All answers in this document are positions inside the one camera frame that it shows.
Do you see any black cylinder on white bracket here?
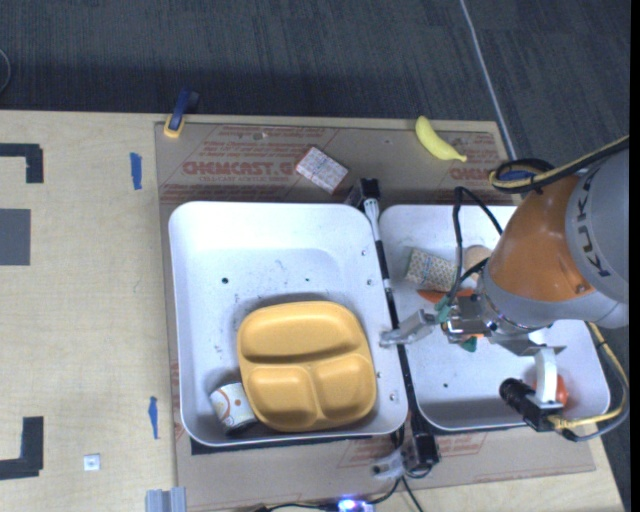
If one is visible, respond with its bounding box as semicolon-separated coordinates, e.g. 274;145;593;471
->
498;346;567;434

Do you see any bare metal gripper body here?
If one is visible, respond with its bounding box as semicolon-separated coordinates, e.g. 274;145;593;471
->
441;295;545;348

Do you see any brown cardboard board red print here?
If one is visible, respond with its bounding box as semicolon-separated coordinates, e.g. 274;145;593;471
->
153;113;598;506

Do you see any yellow divided plate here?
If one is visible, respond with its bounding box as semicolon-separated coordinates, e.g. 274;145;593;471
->
236;300;378;434

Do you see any yellow banana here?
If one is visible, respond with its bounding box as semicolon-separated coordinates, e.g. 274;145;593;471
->
414;115;469;164

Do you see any white red patterned carton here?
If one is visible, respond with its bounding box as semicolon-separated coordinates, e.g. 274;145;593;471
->
294;145;350;196

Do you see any thin black and white rod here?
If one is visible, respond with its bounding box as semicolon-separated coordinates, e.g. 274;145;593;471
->
363;196;435;441

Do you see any white plastic tray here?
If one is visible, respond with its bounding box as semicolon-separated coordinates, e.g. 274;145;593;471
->
167;200;410;448
378;203;612;433

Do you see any tan bread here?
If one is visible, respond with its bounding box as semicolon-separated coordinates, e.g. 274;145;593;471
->
462;244;494;281

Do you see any white and orange can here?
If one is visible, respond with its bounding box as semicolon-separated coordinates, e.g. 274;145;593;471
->
208;381;259;437

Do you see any orange carrot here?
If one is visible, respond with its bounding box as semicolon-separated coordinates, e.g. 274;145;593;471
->
417;287;474;303

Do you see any black block with thin wires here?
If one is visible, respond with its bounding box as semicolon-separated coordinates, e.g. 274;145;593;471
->
344;177;382;209
407;432;442;470

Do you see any orange round toy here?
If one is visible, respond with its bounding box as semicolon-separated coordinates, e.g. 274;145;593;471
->
531;372;571;406

